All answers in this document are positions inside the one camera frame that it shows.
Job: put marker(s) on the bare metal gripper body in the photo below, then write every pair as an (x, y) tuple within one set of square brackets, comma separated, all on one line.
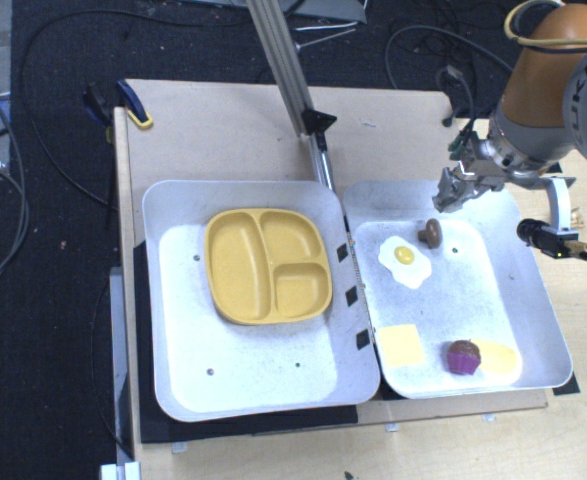
[(488, 165)]

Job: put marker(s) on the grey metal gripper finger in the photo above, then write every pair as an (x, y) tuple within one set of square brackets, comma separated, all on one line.
[(470, 193), (445, 193)]

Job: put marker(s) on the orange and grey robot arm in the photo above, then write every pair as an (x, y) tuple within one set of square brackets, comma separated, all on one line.
[(548, 78)]

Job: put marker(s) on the brown toy mushroom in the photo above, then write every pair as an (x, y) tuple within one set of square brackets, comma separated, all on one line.
[(432, 235)]

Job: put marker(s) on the white toy fried egg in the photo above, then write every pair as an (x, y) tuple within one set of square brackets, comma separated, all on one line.
[(413, 270)]

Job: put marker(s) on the thin black and white rod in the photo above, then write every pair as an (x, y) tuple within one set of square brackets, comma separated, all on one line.
[(359, 268)]

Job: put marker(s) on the white plastic tray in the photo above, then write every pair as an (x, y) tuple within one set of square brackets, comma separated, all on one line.
[(463, 308), (253, 368)]

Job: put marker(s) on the yellow cheese slice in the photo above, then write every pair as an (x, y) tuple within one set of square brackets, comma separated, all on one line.
[(400, 345)]

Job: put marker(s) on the purple toy cupcake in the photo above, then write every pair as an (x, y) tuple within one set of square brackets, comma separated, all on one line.
[(463, 360)]

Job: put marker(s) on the pale yellow oval slice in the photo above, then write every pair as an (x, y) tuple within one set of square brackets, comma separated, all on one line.
[(500, 358)]

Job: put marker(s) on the yellow divided plate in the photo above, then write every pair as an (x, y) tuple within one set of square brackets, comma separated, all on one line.
[(243, 263)]

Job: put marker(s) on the pale brown flat board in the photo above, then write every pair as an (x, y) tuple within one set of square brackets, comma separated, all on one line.
[(213, 138)]

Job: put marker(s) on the black cylinder on white bracket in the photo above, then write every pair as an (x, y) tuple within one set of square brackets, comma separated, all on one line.
[(540, 235)]

